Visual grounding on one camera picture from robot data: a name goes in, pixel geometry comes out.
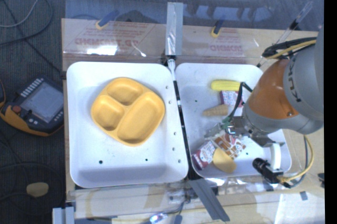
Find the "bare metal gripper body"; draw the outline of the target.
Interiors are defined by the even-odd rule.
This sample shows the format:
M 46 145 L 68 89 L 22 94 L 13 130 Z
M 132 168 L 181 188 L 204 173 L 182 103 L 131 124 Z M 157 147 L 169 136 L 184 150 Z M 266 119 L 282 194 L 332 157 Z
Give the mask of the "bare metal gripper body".
M 279 144 L 280 146 L 285 144 L 284 141 L 276 142 L 272 140 L 268 136 L 269 133 L 256 128 L 243 116 L 234 116 L 230 125 L 228 126 L 228 130 L 243 133 L 244 136 L 251 138 L 255 143 L 263 148 L 271 147 L 274 144 Z

